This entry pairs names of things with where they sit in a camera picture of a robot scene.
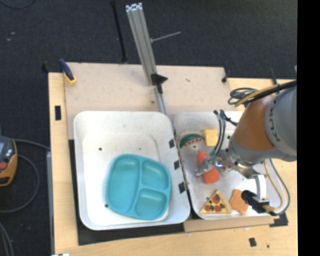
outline black connector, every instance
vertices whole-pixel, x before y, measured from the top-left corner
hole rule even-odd
[[[246,204],[252,206],[257,213],[265,213],[266,210],[263,206],[269,205],[269,201],[258,202],[254,197],[257,195],[249,190],[244,190],[241,194],[242,199],[245,201]]]

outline pizza slice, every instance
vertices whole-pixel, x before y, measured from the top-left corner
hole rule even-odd
[[[230,214],[231,205],[226,196],[218,189],[200,210],[201,214]]]

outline wooden table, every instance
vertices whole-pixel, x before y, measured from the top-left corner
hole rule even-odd
[[[272,85],[271,79],[228,78],[231,89],[237,87],[263,88]],[[286,183],[291,204],[286,211],[288,225],[270,227],[268,224],[248,222],[238,227],[232,223],[218,225],[215,230],[193,231],[194,224],[185,225],[184,233],[121,239],[78,245],[73,181],[68,144],[65,80],[62,73],[49,73],[49,112],[51,139],[52,186],[52,254],[70,256],[131,255],[131,256],[248,256],[248,255],[298,255],[297,214],[297,162],[274,160],[274,164]],[[57,106],[61,117],[57,119]]]

